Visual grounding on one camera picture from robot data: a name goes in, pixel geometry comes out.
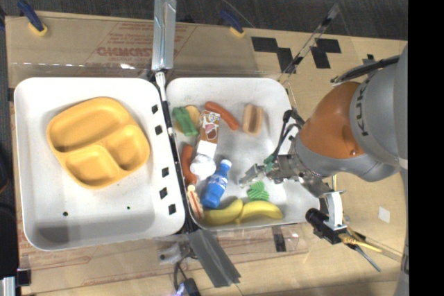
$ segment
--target sausage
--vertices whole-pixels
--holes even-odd
[[[213,103],[212,101],[207,101],[205,103],[205,109],[220,114],[221,118],[228,124],[228,126],[233,131],[237,131],[239,129],[240,127],[239,122],[237,122],[237,120],[233,117],[233,115],[231,115],[231,113],[229,113],[220,105]]]
[[[182,172],[185,178],[185,185],[196,184],[196,176],[189,170],[191,165],[191,157],[193,156],[193,146],[185,144],[182,148],[182,154],[180,156],[180,165],[182,166]]]

